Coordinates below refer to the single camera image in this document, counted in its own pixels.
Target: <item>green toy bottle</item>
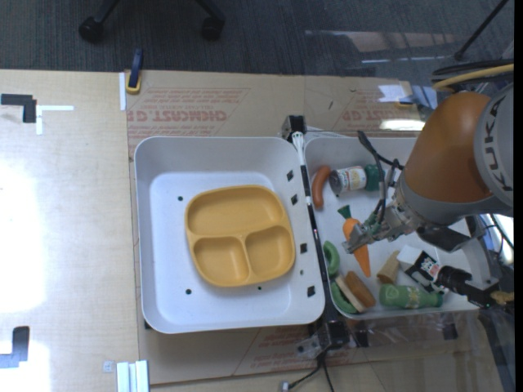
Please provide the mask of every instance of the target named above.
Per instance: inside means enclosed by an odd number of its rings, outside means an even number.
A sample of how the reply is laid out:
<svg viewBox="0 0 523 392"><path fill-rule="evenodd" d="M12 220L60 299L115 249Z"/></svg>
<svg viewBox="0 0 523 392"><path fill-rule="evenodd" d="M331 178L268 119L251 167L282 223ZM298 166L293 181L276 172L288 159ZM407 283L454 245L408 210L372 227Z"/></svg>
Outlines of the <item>green toy bottle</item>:
<svg viewBox="0 0 523 392"><path fill-rule="evenodd" d="M396 286L383 284L379 289L379 301L383 306L395 306L406 310L439 307L443 304L443 295L426 292L415 286Z"/></svg>

